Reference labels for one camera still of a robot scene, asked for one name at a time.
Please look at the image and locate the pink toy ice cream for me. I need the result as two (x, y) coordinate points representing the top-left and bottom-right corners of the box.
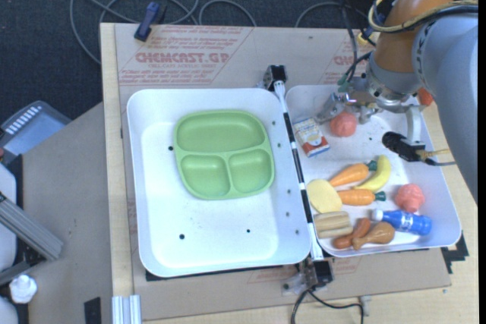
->
(394, 183), (425, 214)

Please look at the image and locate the orange carrot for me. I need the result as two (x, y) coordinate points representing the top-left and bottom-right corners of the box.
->
(336, 188), (387, 206)
(328, 159), (378, 187)

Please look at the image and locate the white plastic bottle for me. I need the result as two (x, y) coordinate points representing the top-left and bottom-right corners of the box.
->
(8, 274), (39, 304)

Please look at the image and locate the white and orange carton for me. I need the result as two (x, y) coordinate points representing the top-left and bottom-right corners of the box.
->
(292, 117), (330, 159)

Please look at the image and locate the black cylinder on white bracket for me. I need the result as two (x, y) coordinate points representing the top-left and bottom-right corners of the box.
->
(381, 106), (427, 163)

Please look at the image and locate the orange red toy fruit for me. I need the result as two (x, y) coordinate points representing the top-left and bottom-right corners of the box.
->
(417, 87), (434, 107)

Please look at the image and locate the green divided plate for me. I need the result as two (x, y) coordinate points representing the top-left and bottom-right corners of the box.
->
(173, 109), (276, 201)

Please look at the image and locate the yellow potato slice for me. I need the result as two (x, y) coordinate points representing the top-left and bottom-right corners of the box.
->
(306, 178), (343, 214)

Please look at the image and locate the thin black and white rod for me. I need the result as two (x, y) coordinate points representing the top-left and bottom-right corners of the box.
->
(273, 80), (322, 260)

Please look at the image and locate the orange sausage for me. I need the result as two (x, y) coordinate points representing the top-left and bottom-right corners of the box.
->
(333, 217), (371, 250)

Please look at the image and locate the white plastic tray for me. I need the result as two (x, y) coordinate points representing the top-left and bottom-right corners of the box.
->
(126, 87), (313, 278)
(284, 83), (463, 258)

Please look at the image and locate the yellow banana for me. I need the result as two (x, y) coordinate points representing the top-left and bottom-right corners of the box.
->
(354, 154), (392, 191)

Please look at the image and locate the blue bottle white cap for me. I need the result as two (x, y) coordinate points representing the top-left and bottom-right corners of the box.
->
(371, 209), (433, 237)

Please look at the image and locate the tan hot dog bun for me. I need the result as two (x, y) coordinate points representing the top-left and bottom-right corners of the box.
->
(314, 211), (354, 239)

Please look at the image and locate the brown cardboard board red print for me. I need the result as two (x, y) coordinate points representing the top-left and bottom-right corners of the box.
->
(113, 23), (453, 322)

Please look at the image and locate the brown chicken drumstick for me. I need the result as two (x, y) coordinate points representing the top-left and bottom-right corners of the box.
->
(352, 221), (396, 251)

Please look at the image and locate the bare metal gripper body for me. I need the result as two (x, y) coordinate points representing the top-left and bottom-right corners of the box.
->
(342, 79), (419, 114)

